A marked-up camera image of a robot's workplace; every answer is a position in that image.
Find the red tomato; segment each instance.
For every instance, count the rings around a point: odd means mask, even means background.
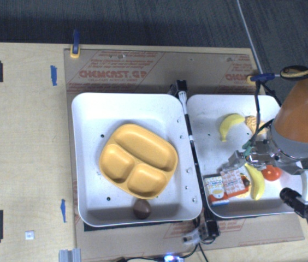
[[[273,167],[272,165],[267,165],[264,170],[261,171],[263,177],[267,181],[276,181],[280,178],[282,170],[278,167]]]

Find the brown egg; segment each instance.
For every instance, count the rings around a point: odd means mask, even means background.
[[[152,212],[147,200],[138,199],[133,205],[133,213],[138,219],[146,219]]]

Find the gray carpet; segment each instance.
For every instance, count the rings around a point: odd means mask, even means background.
[[[263,72],[308,66],[308,0],[239,0]],[[0,41],[250,47],[236,0],[0,0]],[[293,84],[269,83],[283,101]]]

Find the blue tape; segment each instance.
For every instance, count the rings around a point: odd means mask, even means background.
[[[51,79],[53,86],[57,85],[57,68],[51,65]]]
[[[73,32],[73,54],[77,55],[79,52],[80,31],[75,29]]]
[[[251,81],[270,81],[275,78],[274,73],[265,73],[265,74],[259,74],[256,76],[252,76],[250,78]]]
[[[66,221],[66,201],[64,199],[62,199],[61,202],[61,211],[62,211],[62,216],[63,216],[63,222],[67,222]]]

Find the yellow banana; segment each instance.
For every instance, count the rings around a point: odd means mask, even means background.
[[[251,198],[253,200],[259,200],[259,198],[262,197],[265,189],[265,183],[264,183],[264,177],[262,173],[257,170],[254,166],[245,163],[245,167],[248,171],[248,173],[251,176],[251,180],[253,182],[252,188],[251,188]]]
[[[244,122],[244,121],[245,121],[245,118],[239,114],[231,114],[227,116],[220,125],[220,134],[221,134],[222,142],[227,141],[226,137],[227,137],[228,131],[233,125]]]

